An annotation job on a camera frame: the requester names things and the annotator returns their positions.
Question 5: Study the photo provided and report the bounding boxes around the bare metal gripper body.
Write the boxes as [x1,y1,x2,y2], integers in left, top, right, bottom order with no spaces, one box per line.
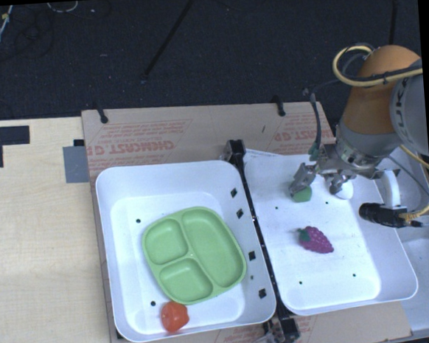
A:
[313,141,383,183]

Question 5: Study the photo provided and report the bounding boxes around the white toy egg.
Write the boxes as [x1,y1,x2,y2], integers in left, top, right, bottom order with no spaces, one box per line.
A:
[332,181,356,201]

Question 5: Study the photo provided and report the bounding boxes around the green round toy fruit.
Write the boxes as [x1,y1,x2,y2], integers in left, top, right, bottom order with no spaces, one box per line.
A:
[290,184,314,204]

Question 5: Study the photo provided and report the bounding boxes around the white printed paper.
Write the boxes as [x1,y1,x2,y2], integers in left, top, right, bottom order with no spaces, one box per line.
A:
[243,145,285,162]

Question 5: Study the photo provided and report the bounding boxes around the purple toy grapes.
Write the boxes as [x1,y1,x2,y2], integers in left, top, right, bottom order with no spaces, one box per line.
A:
[296,224,335,257]

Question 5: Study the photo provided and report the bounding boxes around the thin black rod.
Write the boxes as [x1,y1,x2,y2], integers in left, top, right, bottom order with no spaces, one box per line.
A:
[234,150,287,325]

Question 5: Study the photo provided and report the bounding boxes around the white plastic tray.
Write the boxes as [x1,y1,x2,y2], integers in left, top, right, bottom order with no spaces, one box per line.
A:
[94,154,279,343]
[242,136,421,321]

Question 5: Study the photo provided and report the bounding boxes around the brown cardboard board, red print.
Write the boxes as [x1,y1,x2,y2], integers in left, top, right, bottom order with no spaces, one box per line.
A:
[80,86,414,343]

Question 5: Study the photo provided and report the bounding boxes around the green divided plate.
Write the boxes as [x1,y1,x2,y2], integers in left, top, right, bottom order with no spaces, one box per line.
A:
[139,202,251,309]

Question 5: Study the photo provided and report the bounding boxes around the orange-red toy pepper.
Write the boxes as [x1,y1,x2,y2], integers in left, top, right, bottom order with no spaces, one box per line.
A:
[159,299,192,335]

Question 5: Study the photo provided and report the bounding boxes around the black cylinder on white bracket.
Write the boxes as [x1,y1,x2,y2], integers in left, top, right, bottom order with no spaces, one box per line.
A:
[355,167,413,231]

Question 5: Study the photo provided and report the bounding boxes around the black block with wires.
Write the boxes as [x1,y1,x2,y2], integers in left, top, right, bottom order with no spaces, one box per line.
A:
[223,138,247,164]
[276,313,301,343]

